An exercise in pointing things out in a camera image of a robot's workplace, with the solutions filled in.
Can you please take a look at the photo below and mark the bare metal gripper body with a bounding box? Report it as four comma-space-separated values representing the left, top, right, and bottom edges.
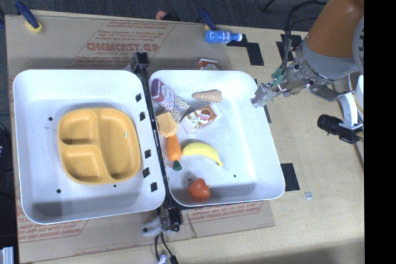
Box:
271, 60, 314, 97

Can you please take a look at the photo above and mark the yellow banana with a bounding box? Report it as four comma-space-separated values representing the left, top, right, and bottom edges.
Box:
181, 142, 225, 168

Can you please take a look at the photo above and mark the blue plastic bottle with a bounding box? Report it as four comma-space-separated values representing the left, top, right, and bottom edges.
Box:
204, 29, 243, 45

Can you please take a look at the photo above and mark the orange carrot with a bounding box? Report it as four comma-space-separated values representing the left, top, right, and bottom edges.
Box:
166, 134, 183, 172

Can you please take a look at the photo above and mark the black block with thin wires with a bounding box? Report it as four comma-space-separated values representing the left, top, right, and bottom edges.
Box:
159, 207, 184, 232
132, 51, 150, 72

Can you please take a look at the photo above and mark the orange red pepper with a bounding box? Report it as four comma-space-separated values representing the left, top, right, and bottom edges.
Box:
188, 177, 212, 203

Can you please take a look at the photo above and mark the white checked packet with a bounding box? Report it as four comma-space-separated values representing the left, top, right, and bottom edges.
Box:
160, 85, 191, 122

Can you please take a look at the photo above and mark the white plastic tray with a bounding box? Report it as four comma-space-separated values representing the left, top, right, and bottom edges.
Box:
12, 69, 166, 225
148, 69, 286, 208

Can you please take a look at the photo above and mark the thin black rod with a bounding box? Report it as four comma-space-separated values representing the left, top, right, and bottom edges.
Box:
138, 66, 176, 237

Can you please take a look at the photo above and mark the maroon and white carton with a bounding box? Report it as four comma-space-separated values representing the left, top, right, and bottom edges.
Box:
150, 78, 170, 103

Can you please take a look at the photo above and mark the black cylinder on white bracket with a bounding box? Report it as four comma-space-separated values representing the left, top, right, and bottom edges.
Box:
317, 74, 365, 145

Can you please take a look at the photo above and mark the tan waffle cone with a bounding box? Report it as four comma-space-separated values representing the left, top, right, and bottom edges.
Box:
192, 89, 223, 104

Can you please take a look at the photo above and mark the brown cardboard board red print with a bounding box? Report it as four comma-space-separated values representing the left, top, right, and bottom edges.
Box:
4, 9, 277, 264

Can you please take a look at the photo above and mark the orange divided plate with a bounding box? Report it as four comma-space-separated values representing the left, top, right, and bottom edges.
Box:
57, 107, 142, 185

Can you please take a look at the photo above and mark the small orange and white carton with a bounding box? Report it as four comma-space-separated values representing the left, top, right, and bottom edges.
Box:
198, 58, 219, 71

